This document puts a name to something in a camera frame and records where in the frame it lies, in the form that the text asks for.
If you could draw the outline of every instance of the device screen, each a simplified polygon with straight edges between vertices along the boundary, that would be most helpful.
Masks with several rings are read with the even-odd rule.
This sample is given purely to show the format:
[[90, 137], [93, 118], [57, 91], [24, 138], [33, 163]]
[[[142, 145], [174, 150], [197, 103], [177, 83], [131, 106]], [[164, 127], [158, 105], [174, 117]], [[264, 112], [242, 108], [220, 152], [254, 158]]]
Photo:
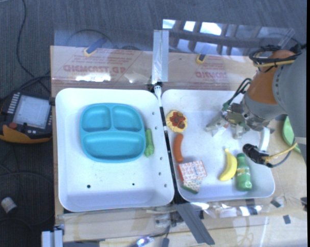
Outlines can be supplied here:
[[21, 95], [13, 121], [45, 129], [50, 108], [48, 100]]

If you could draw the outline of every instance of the banana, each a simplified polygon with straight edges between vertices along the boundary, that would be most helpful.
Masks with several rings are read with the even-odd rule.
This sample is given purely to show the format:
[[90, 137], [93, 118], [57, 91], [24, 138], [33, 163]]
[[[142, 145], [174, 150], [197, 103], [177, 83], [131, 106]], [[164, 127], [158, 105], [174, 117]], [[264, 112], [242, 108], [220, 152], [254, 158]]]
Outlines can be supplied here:
[[227, 181], [233, 178], [237, 171], [237, 158], [229, 152], [228, 148], [225, 151], [227, 154], [227, 167], [219, 177], [221, 181]]

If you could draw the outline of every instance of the green bottle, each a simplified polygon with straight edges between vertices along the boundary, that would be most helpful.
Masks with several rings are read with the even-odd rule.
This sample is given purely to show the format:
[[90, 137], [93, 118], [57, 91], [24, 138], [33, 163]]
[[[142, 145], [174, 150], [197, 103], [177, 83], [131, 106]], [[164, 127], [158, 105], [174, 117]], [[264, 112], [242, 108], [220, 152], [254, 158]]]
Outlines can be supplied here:
[[249, 166], [245, 162], [245, 154], [239, 153], [237, 155], [237, 189], [247, 191], [252, 189], [251, 172]]

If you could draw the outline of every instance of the blue plate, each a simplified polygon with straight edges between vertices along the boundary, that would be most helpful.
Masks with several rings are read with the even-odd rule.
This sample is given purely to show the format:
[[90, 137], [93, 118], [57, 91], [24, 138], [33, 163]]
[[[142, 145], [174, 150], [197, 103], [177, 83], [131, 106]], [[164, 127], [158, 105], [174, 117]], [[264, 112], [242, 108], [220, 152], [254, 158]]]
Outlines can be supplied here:
[[145, 151], [141, 116], [126, 104], [97, 103], [88, 106], [80, 119], [80, 139], [87, 157], [98, 162], [133, 161]]

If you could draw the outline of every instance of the sausage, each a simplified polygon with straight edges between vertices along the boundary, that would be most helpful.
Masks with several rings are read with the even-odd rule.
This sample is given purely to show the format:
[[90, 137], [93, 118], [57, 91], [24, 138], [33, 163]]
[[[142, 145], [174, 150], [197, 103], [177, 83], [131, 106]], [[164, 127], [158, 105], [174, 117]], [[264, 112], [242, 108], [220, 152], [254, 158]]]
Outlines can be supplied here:
[[181, 133], [178, 133], [174, 138], [173, 155], [175, 157], [175, 160], [178, 163], [181, 163], [184, 160], [182, 153], [181, 153], [181, 143], [182, 143], [183, 138], [184, 138], [184, 135]]

